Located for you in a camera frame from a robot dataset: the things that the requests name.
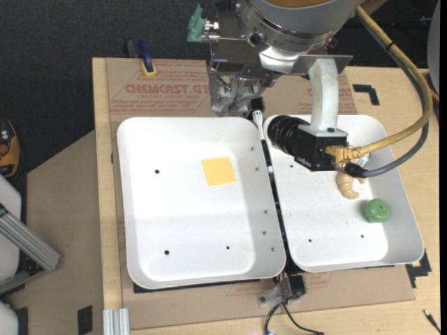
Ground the white plastic tray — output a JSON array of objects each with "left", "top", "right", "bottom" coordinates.
[
  {"left": 262, "top": 114, "right": 425, "bottom": 274},
  {"left": 116, "top": 116, "right": 287, "bottom": 290}
]

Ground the green apple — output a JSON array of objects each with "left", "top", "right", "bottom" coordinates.
[{"left": 365, "top": 198, "right": 391, "bottom": 224}]

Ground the thin black and white rod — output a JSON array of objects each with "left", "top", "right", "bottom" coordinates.
[{"left": 249, "top": 108, "right": 293, "bottom": 278}]

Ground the black cylinder on white bracket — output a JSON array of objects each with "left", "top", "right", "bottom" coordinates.
[{"left": 267, "top": 58, "right": 349, "bottom": 172}]

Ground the brown cardboard board red print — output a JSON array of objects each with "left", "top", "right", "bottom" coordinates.
[{"left": 105, "top": 57, "right": 416, "bottom": 331}]

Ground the beige croissant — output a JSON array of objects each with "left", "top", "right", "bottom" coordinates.
[{"left": 336, "top": 171, "right": 367, "bottom": 200}]

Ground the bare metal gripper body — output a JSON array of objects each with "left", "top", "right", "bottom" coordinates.
[{"left": 208, "top": 0, "right": 354, "bottom": 87}]

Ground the yellow cheese slice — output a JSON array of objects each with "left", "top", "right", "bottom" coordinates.
[{"left": 201, "top": 156, "right": 237, "bottom": 187}]

